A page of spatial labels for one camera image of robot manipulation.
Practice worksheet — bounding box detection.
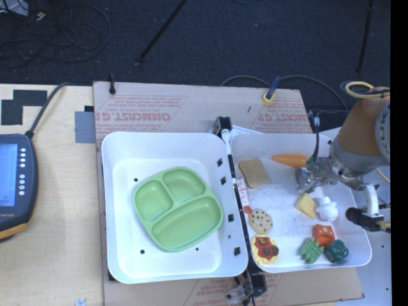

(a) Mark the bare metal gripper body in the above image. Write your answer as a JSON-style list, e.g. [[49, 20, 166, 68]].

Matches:
[[305, 156, 353, 186]]

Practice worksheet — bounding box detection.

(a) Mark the yellow cheese wedge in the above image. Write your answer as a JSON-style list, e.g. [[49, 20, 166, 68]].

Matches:
[[294, 192, 318, 220]]

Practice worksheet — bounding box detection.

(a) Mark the orange carrot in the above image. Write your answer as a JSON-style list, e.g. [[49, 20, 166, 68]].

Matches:
[[271, 153, 310, 168]]

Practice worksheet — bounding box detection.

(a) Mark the white plastic tray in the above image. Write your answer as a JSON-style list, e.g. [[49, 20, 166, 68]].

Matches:
[[229, 133, 373, 275], [101, 131, 250, 285]]

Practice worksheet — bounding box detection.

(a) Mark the white snowman figure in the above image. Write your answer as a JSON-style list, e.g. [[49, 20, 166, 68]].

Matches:
[[315, 195, 340, 222]]

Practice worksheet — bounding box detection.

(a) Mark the tan bread slice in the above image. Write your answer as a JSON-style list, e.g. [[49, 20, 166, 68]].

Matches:
[[237, 157, 271, 190]]

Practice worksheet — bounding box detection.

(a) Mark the chocolate chip biscuit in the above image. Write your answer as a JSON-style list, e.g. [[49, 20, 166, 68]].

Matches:
[[247, 208, 274, 235]]

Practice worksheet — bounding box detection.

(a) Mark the green waffle-shaped toy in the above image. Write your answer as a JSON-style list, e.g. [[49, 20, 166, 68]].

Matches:
[[298, 237, 324, 265]]

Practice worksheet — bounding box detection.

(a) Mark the dark green bell pepper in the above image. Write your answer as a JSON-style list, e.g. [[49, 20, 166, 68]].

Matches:
[[324, 238, 349, 263]]

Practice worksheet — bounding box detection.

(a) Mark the thin black and white rod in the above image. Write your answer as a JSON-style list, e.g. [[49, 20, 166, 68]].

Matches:
[[221, 128, 256, 275]]

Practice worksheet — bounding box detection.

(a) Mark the yellow spaghetti with red sauce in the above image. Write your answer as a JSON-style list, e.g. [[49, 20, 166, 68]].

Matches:
[[250, 233, 281, 266]]

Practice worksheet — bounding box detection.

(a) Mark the brown cardboard board red print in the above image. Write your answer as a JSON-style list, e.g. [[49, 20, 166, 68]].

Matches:
[[92, 80, 365, 306]]

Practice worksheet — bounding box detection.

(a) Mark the green divided plate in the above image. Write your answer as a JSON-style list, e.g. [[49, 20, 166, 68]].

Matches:
[[132, 166, 225, 253]]

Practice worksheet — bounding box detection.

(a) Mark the black cylinder on white bracket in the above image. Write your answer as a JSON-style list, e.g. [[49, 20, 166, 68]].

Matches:
[[345, 183, 387, 233]]

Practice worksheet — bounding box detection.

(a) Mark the black block with thin wires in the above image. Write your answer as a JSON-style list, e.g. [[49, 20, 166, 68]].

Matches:
[[247, 272, 268, 296], [212, 116, 232, 136]]

